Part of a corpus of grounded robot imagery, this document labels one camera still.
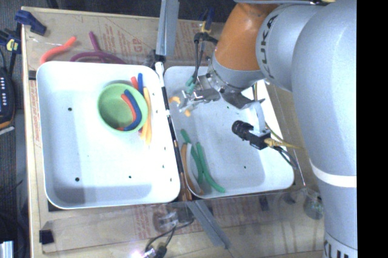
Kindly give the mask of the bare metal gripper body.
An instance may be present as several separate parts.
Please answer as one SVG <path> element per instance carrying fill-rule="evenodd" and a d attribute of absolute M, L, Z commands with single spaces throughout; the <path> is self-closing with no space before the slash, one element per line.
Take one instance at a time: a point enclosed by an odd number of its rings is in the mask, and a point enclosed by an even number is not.
<path fill-rule="evenodd" d="M 218 101 L 221 96 L 230 93 L 232 85 L 216 72 L 198 74 L 188 86 L 188 97 L 190 102 L 211 102 Z"/>

